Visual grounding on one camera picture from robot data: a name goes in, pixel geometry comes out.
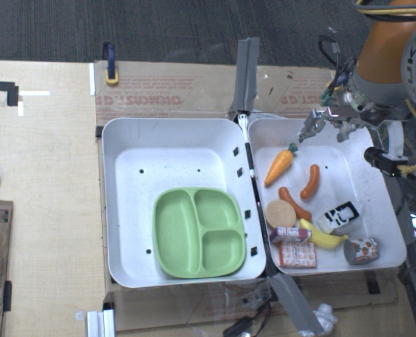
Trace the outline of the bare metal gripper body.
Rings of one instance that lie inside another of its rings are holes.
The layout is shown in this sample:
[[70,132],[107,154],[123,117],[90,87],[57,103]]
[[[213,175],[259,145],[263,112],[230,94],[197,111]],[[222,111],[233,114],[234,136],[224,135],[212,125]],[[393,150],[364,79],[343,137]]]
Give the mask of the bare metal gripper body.
[[375,101],[357,82],[330,82],[325,90],[325,119],[333,124],[375,125]]

